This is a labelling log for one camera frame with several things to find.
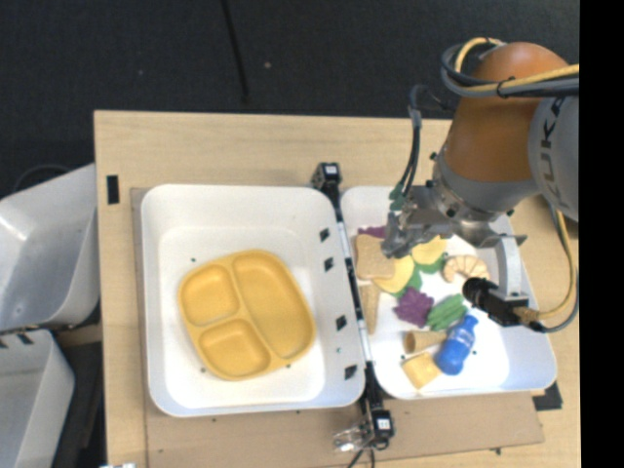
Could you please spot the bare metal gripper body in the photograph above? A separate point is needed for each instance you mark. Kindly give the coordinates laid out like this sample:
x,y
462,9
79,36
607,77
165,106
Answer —
x,y
429,217

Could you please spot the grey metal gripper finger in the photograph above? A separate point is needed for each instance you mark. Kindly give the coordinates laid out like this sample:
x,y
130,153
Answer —
x,y
390,249
412,244

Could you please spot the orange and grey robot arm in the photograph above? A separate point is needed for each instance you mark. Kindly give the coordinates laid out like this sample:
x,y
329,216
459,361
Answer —
x,y
492,129

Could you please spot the tan bread slice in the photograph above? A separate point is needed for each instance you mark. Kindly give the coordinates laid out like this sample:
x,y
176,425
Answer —
x,y
371,261

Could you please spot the small purple grapes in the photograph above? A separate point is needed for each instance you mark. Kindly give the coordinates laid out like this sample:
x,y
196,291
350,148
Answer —
x,y
373,232

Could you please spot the tan croissant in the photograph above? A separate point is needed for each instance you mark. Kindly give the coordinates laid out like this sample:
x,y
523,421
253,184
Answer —
x,y
463,266

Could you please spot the tan ice cream cone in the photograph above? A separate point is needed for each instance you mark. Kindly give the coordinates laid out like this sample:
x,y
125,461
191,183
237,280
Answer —
x,y
371,305
425,340

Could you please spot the large purple grapes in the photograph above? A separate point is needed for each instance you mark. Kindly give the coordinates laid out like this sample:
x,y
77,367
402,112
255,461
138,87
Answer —
x,y
413,306

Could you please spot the thin black and white rod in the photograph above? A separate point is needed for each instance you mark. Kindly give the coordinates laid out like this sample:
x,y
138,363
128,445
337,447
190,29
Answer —
x,y
358,310

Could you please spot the green beans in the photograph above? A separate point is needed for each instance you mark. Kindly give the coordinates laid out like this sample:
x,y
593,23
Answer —
x,y
446,312

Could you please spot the blue bottle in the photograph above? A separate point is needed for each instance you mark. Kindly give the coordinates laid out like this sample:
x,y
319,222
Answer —
x,y
457,346

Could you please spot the yellow divided plate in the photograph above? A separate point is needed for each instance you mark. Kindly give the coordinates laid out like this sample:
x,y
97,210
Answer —
x,y
273,290

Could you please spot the yellow cheese block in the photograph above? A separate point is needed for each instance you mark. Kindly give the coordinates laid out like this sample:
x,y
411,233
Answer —
x,y
421,369

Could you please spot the white plastic tray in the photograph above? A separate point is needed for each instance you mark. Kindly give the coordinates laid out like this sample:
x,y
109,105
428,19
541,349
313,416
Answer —
x,y
234,217
487,363

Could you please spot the brown cardboard board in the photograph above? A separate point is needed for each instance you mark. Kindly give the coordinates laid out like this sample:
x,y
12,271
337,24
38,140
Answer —
x,y
273,437

